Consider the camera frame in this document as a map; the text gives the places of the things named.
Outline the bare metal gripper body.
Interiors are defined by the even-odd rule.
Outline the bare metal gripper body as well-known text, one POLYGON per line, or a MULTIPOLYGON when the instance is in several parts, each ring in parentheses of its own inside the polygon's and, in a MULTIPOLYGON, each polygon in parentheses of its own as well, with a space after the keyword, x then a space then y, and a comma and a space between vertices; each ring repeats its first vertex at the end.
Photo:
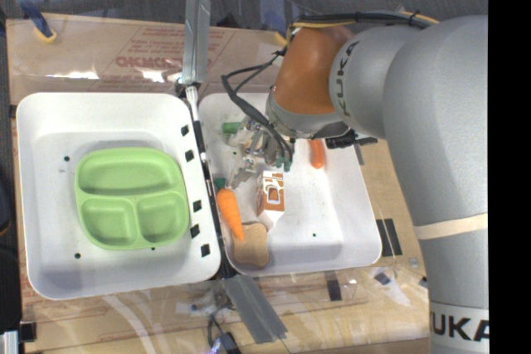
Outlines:
POLYGON ((272 167, 291 167, 294 144, 275 129, 268 129, 253 118, 246 116, 237 130, 237 143, 247 157, 262 158, 272 167))

